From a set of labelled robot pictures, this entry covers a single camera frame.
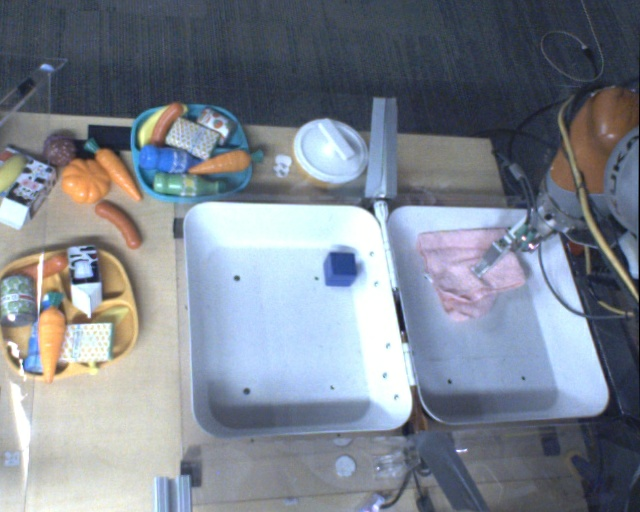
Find orange carrot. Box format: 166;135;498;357
37;291;68;385
187;148;265;177
83;137;144;203

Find clear plastic bottle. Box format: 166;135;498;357
372;449;419;482

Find yellow patterned carton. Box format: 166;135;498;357
58;321;115;364
164;116;222;162

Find white lidded round container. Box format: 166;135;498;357
292;117;370;189

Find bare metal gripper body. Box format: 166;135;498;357
499;206;570;253

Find cow print milk carton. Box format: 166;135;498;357
0;144;58;232
65;244;104;320

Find blue divided plate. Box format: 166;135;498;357
130;103;254;203

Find orange pumpkin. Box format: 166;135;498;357
60;157;113;205

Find dark purple grapes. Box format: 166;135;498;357
42;133;78;168

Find pale wood board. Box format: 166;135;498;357
0;111;592;512

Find white plastic tray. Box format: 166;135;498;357
182;201;414;440
387;204;611;426

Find green patterned can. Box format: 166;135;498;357
0;273;39;329

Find pink cloth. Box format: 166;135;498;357
417;227;528;323

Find thin black and white rod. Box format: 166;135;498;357
373;198;419;389

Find yellow green corn cob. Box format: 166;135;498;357
0;153;28;194

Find green bottle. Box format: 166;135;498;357
152;172;228;198

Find yellow banana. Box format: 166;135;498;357
136;105;189;149

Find white can with orange print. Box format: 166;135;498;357
195;107;238;147

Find brown sausage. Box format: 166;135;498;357
150;102;187;147
19;253;70;282
94;200;144;251

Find blue cube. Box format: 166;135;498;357
323;250;359;288

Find blue bottle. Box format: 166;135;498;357
23;319;46;376
138;144;202;173

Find yellow divided plate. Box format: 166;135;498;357
0;248;140;383

